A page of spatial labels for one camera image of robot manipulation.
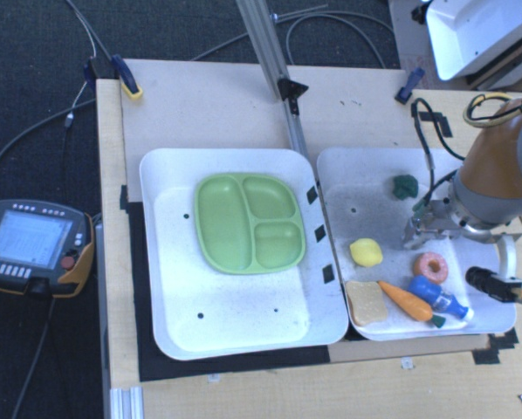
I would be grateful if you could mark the black cylinder on white bracket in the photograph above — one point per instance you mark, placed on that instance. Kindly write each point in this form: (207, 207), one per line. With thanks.
(492, 284)

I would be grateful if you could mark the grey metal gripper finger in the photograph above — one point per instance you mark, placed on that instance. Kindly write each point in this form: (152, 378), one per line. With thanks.
(410, 236)
(430, 234)

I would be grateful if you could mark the orange carrot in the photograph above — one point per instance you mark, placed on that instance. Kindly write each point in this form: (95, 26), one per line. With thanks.
(407, 302)

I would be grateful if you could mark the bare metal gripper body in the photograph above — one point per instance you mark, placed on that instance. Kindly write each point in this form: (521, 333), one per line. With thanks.
(444, 218)

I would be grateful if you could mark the white plastic tray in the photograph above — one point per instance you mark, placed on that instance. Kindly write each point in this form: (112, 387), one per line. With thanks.
(374, 221)
(243, 312)

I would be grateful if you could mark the green broccoli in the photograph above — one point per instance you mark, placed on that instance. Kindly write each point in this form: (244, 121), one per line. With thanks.
(405, 187)

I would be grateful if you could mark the pale cardboard board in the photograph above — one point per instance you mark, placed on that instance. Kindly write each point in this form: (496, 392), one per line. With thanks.
(208, 107)

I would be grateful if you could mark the tan bread slice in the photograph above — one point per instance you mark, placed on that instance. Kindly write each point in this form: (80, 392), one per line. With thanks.
(366, 303)

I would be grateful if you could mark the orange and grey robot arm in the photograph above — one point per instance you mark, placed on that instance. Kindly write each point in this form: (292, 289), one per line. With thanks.
(494, 164)

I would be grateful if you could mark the green divided plate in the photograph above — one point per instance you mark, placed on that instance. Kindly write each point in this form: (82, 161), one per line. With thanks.
(226, 225)

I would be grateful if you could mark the yellow lemon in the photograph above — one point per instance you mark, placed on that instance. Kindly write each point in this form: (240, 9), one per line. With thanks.
(366, 252)

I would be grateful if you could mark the pink doughnut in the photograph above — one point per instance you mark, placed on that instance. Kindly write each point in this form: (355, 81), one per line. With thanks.
(423, 273)

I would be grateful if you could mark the blue bottle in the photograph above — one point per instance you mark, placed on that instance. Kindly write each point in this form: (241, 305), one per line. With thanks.
(429, 293)

